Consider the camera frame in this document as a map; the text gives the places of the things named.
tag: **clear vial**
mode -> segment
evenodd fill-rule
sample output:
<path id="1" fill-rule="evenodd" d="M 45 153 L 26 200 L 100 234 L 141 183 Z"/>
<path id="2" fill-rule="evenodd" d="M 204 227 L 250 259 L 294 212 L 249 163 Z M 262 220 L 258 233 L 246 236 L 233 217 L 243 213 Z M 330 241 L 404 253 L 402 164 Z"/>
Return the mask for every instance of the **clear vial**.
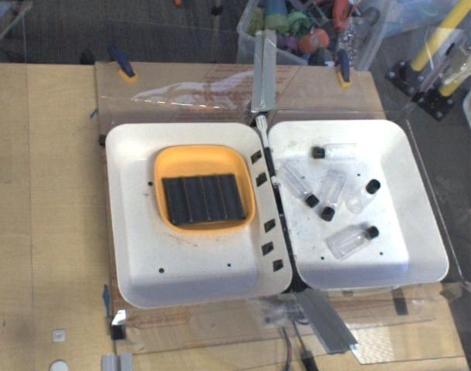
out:
<path id="1" fill-rule="evenodd" d="M 313 147 L 311 155 L 314 159 L 326 159 L 333 161 L 353 161 L 356 159 L 355 143 L 331 143 L 321 147 Z"/>
<path id="2" fill-rule="evenodd" d="M 376 226 L 370 226 L 365 230 L 359 229 L 351 234 L 344 231 L 336 233 L 327 239 L 327 246 L 338 260 L 344 260 L 352 254 L 366 247 L 371 240 L 380 234 Z"/>
<path id="3" fill-rule="evenodd" d="M 347 175 L 344 171 L 331 169 L 327 172 L 323 182 L 323 195 L 321 200 L 324 208 L 321 211 L 321 218 L 325 221 L 331 221 L 335 212 L 341 205 L 341 193 L 345 187 Z"/>
<path id="4" fill-rule="evenodd" d="M 313 208 L 319 203 L 318 198 L 313 194 L 310 184 L 288 162 L 283 162 L 280 165 L 277 170 L 277 177 L 283 181 L 283 184 L 286 185 L 292 194 L 302 199 L 309 207 Z"/>
<path id="5" fill-rule="evenodd" d="M 347 208 L 352 213 L 362 212 L 374 198 L 381 184 L 377 179 L 372 179 L 366 186 L 360 187 L 346 202 Z"/>

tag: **black rectangular object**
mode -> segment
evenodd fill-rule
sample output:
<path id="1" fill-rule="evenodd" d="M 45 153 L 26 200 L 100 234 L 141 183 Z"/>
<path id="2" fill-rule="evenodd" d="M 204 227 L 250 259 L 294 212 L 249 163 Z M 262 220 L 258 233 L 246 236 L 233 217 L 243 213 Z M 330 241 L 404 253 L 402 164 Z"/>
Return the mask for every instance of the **black rectangular object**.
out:
<path id="1" fill-rule="evenodd" d="M 162 179 L 172 224 L 244 219 L 236 177 L 199 175 Z"/>

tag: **hole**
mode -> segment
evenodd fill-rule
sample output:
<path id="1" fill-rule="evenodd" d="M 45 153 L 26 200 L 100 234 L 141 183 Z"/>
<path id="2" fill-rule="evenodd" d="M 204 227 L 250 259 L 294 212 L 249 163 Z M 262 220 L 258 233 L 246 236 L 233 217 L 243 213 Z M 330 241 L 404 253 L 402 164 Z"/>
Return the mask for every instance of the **hole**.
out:
<path id="1" fill-rule="evenodd" d="M 261 173 L 258 177 L 256 177 L 256 186 L 259 187 L 262 185 L 268 178 L 266 177 L 266 173 Z"/>
<path id="2" fill-rule="evenodd" d="M 254 164 L 256 161 L 258 161 L 261 157 L 263 156 L 263 154 L 261 153 L 261 150 L 258 150 L 257 152 L 255 152 L 253 155 L 251 155 L 251 162 Z"/>
<path id="3" fill-rule="evenodd" d="M 279 269 L 282 269 L 282 268 L 283 268 L 282 260 L 273 261 L 273 272 L 277 272 Z"/>
<path id="4" fill-rule="evenodd" d="M 261 246 L 261 250 L 263 252 L 263 256 L 266 256 L 270 251 L 273 250 L 273 242 L 265 243 Z"/>
<path id="5" fill-rule="evenodd" d="M 275 219 L 271 219 L 265 223 L 265 232 L 270 231 L 276 225 Z"/>

